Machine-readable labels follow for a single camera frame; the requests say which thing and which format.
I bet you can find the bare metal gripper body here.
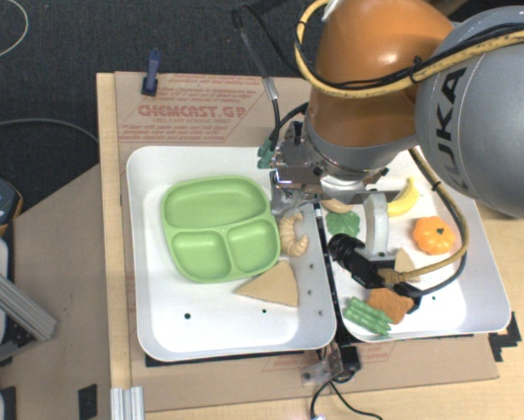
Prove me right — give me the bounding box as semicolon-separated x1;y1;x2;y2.
269;121;368;216

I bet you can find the tan bread roll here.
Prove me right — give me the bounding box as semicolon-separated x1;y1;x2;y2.
320;198;354;214

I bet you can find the tan croissant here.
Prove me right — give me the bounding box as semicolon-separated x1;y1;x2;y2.
278;210;310;258

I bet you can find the green lettuce leaf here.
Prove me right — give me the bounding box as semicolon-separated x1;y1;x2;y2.
325;210;361;238

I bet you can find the green divided plate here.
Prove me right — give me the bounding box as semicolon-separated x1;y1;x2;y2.
159;175;283;284

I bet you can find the thin black and white rod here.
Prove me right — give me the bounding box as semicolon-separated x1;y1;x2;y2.
313;206;346;346

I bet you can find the yellow banana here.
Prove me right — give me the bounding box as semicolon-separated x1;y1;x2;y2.
386;176;422;218

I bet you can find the tan pizza slice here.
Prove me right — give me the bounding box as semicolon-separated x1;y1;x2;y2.
234;259;300;309

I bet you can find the brown cardboard board red print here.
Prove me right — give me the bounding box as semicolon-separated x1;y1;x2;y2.
114;71;501;413

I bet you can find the orange pumpkin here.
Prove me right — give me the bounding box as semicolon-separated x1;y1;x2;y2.
412;215;457;256

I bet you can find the green asparagus bundle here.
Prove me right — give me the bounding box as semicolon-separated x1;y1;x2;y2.
342;296;394;337

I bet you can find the orange biscuit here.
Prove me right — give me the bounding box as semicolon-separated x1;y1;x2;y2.
366;287;416;326

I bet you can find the white plastic tray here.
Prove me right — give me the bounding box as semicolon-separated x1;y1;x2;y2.
316;145;513;343
125;145;338;362

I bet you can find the black cylinder on white bracket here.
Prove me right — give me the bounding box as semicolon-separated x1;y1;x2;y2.
327;190;402;291

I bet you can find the black block with thin wires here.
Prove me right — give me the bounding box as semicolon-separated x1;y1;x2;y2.
338;343;362;374

